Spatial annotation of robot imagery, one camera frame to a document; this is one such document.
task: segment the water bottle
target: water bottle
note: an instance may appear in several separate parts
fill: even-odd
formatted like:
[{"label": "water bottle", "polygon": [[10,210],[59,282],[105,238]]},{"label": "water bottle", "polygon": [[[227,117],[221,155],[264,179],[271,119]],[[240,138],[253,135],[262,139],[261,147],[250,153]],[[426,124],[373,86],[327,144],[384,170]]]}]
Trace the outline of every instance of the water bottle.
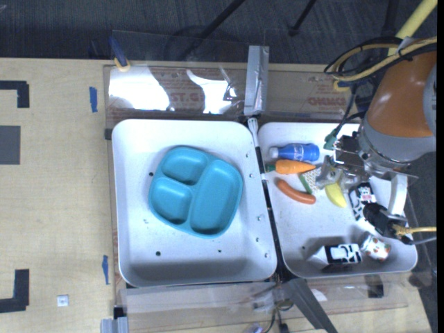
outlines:
[{"label": "water bottle", "polygon": [[271,147],[269,155],[273,159],[282,158],[299,160],[300,162],[315,162],[319,159],[319,147],[312,143],[293,143],[283,147]]}]

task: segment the yellow pipe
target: yellow pipe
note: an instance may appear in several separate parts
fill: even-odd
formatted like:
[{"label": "yellow pipe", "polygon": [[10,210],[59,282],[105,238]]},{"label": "yellow pipe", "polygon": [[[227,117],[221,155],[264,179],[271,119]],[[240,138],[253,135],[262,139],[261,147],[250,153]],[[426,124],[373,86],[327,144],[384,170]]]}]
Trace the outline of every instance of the yellow pipe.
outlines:
[{"label": "yellow pipe", "polygon": [[[404,39],[405,37],[413,37],[419,26],[425,21],[430,13],[438,5],[438,0],[422,0],[409,19],[401,27],[396,37]],[[388,54],[391,55],[395,49],[390,49]]]}]

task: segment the gray square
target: gray square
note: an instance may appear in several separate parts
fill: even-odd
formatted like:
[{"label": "gray square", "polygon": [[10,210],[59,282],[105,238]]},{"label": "gray square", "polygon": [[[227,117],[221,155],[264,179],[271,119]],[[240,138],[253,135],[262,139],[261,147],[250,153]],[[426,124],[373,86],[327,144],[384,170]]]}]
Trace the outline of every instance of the gray square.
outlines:
[{"label": "gray square", "polygon": [[0,126],[0,164],[20,164],[20,126]]}]

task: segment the toy hot dog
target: toy hot dog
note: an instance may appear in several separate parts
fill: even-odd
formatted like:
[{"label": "toy hot dog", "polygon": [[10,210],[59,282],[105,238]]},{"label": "toy hot dog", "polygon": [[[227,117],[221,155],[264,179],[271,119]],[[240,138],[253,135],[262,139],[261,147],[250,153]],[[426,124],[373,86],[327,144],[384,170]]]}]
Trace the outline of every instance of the toy hot dog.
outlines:
[{"label": "toy hot dog", "polygon": [[300,203],[306,203],[308,205],[313,205],[316,202],[316,197],[306,192],[301,192],[289,185],[285,180],[278,180],[276,184],[277,188],[282,191],[289,198],[292,198]]}]

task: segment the blue plate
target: blue plate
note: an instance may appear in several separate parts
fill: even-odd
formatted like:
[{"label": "blue plate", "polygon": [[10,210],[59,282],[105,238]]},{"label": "blue plate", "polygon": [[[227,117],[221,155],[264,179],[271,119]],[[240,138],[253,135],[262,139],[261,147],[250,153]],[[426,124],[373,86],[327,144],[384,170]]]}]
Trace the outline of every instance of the blue plate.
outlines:
[{"label": "blue plate", "polygon": [[230,227],[242,188],[242,176],[231,164],[198,149],[179,146],[160,162],[148,204],[166,224],[213,238]]}]

